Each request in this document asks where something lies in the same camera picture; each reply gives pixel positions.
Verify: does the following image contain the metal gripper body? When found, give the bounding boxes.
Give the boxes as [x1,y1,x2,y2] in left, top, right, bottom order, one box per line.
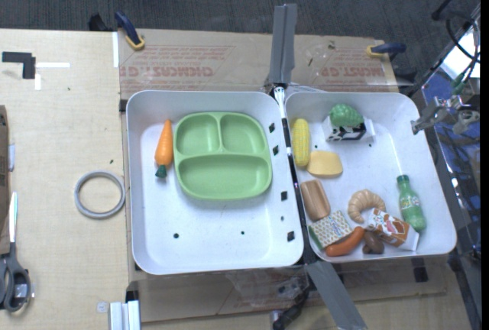
[445,93,481,112]

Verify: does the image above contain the white plastic tray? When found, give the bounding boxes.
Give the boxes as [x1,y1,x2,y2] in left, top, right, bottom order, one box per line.
[125,90,306,276]
[284,91,458,264]

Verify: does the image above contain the green grapes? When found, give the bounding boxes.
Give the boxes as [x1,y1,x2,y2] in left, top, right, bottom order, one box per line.
[329,103,365,128]

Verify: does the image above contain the green bottle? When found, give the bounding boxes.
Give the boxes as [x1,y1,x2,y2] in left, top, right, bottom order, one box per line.
[396,174,427,233]

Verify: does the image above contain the tan croissant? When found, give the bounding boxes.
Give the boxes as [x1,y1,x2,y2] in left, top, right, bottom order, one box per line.
[347,189,387,225]

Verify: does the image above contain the yellow cheese wedge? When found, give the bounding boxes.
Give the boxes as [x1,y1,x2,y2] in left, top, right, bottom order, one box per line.
[306,150,344,180]

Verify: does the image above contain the orange and white carton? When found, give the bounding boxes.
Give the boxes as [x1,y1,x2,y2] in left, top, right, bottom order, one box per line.
[366,207,420,252]

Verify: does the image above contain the yellow corn cob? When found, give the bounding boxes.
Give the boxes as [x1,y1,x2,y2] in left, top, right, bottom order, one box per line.
[291,118,312,168]

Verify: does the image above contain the brown mushroom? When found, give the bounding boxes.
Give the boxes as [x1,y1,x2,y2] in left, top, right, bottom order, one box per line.
[361,230,386,255]

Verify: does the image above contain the brown hot dog bun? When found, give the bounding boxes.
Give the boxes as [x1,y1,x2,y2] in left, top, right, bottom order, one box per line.
[300,179,332,222]

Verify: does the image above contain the thin black and white rod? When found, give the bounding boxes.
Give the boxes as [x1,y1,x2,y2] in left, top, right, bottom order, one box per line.
[273,86,309,265]

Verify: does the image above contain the green and white packet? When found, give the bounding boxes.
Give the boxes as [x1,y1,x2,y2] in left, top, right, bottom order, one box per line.
[307,210,354,250]

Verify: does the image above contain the orange sausage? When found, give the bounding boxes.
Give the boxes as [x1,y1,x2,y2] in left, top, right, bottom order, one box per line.
[325,226,367,257]

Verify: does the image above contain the brown cardboard board red print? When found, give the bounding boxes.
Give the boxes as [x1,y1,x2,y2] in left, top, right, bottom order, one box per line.
[117,28,448,324]

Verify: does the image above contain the green divided plate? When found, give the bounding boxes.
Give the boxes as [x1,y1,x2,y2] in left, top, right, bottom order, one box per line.
[173,112,274,202]

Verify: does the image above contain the black block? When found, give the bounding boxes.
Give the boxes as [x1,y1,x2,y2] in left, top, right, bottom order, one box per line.
[271,301,306,330]

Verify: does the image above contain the orange carrot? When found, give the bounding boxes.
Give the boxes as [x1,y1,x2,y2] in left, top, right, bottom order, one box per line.
[154,119,175,180]

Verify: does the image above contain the grey tape roll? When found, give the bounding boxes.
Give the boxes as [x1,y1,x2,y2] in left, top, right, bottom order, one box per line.
[73,170,126,220]

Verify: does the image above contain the grey scissors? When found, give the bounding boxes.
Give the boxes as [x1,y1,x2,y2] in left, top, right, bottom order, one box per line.
[0,190,32,313]

